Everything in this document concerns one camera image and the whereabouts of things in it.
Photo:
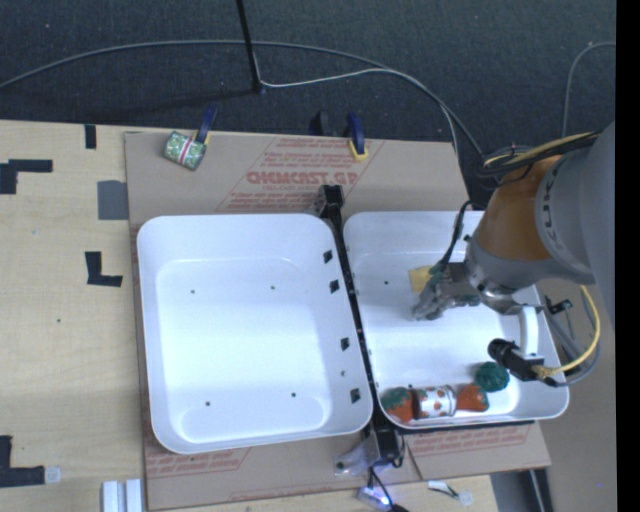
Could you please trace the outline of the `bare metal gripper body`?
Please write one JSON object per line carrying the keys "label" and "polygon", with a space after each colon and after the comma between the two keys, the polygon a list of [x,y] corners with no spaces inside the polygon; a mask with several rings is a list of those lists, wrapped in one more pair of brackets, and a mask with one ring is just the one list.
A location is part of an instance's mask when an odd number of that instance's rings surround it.
{"label": "bare metal gripper body", "polygon": [[432,291],[435,298],[449,300],[449,309],[485,305],[503,315],[521,312],[521,304],[514,298],[514,289],[498,285],[482,273],[469,273],[464,263],[449,263],[435,271]]}

